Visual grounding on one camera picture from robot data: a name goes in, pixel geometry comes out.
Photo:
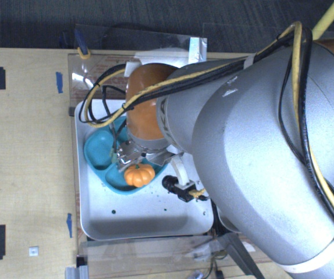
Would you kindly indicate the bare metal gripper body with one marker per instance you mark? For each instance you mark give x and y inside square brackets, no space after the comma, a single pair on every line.
[130,153]

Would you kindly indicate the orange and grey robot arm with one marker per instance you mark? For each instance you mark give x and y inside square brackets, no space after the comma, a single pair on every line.
[266,144]

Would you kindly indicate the orange toy pumpkin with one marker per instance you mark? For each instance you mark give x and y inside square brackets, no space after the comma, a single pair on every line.
[139,175]

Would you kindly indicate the blue divided plate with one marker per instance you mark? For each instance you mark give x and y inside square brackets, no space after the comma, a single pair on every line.
[98,150]

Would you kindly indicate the small white square tile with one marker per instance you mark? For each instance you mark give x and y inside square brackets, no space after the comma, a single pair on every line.
[33,251]

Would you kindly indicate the black cylinder on white bracket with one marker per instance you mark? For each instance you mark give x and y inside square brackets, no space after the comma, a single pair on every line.
[181,188]

